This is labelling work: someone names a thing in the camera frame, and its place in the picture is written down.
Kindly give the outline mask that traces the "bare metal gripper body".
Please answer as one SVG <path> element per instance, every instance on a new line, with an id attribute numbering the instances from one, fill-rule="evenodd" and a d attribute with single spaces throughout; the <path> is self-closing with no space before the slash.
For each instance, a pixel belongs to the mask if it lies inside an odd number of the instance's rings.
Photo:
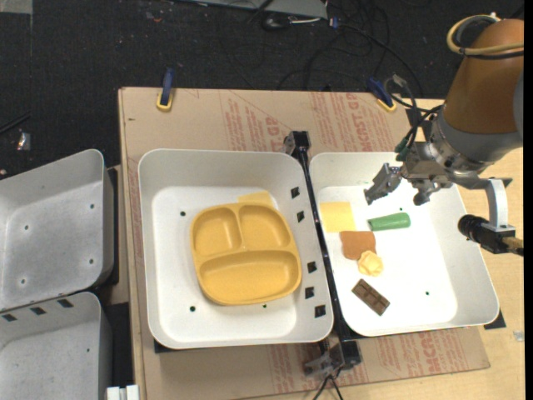
<path id="1" fill-rule="evenodd" d="M 436 191 L 452 183 L 467 189 L 483 188 L 481 174 L 494 163 L 469 157 L 453 148 L 445 137 L 431 134 L 401 150 L 401 175 L 415 188 Z"/>

